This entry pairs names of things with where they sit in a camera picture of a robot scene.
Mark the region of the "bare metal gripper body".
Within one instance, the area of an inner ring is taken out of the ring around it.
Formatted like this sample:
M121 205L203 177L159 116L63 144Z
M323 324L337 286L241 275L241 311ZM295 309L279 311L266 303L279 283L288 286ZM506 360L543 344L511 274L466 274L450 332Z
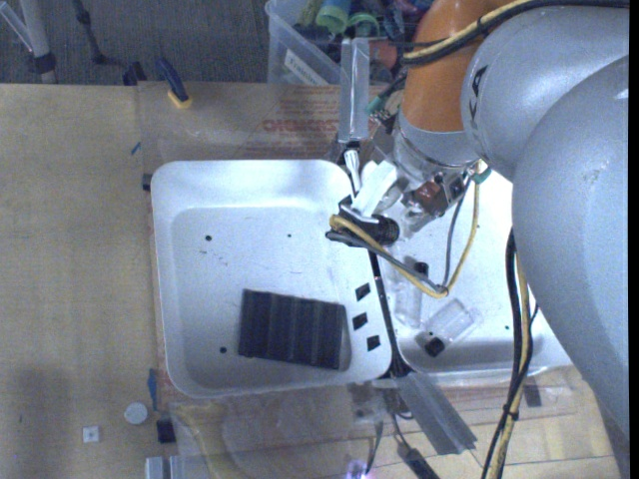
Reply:
M429 218L443 216L460 201L467 191L470 172L479 161L437 158L408 140L396 140L392 152L405 179L402 202L410 213Z

